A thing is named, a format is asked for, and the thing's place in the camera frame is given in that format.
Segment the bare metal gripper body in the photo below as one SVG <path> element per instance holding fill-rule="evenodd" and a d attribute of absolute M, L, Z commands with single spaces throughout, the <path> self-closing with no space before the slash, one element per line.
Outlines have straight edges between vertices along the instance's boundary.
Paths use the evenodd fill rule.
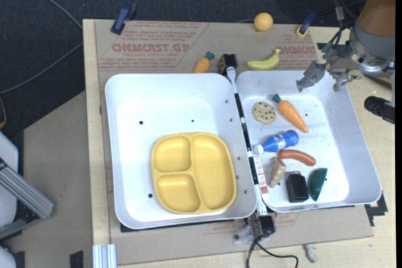
<path fill-rule="evenodd" d="M 391 78 L 395 72 L 394 62 L 383 60 L 370 54 L 333 54 L 326 63 L 332 75 L 344 75 L 348 80 L 363 76 L 372 78 Z"/>

